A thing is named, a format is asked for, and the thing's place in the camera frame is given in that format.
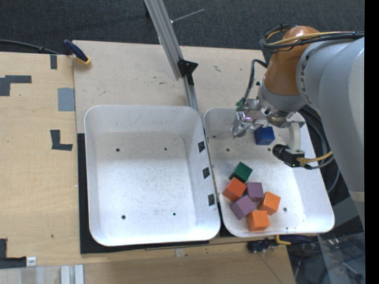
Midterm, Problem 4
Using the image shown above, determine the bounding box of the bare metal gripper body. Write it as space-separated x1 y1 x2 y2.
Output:
236 98 297 129

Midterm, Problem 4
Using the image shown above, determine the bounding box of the blue cube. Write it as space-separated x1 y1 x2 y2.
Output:
253 125 276 146

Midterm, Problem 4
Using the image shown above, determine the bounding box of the green cube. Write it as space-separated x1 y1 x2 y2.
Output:
228 162 253 184

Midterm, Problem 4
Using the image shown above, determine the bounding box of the orange cube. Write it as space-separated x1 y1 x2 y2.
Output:
246 209 271 233
256 191 281 216
221 177 248 203

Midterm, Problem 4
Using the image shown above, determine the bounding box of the purple cube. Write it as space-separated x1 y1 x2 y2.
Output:
245 182 265 202
230 194 257 221

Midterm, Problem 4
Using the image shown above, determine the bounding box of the white plastic tray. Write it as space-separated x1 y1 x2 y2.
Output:
203 107 336 238
83 104 221 247

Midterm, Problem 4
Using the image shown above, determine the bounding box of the pale wood board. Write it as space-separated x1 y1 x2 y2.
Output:
72 40 310 265

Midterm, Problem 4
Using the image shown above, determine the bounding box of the black cylinder on white bracket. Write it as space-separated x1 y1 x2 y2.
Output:
272 122 306 168

